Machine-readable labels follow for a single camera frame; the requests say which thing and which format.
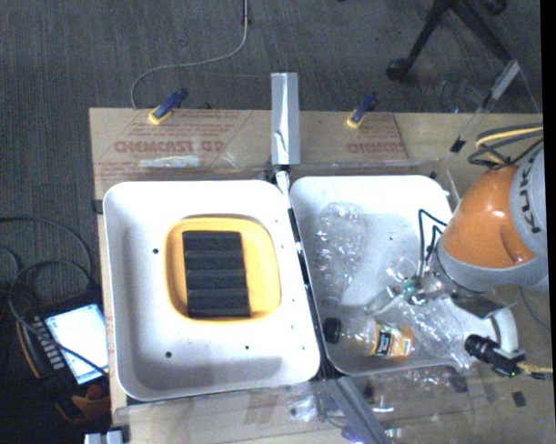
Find orange juice bottle black cap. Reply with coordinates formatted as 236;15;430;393
321;313;416;366

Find crushed clear plastic bottle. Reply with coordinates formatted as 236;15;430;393
394;296;476;374

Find brown cardboard board red print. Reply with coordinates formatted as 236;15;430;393
87;92;555;444

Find black office chair base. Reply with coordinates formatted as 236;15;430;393
329;0;519;86

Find black cylinder on white bracket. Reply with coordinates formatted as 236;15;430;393
461;305;528;380

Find white plastic tray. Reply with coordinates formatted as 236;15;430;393
101;174;323;404
287;169;471;379

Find small clear plastic bottle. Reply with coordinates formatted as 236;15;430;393
382;256;423;298

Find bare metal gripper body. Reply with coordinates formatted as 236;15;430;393
399;269;453;305

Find black ribbed block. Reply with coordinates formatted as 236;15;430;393
181;227;253;322

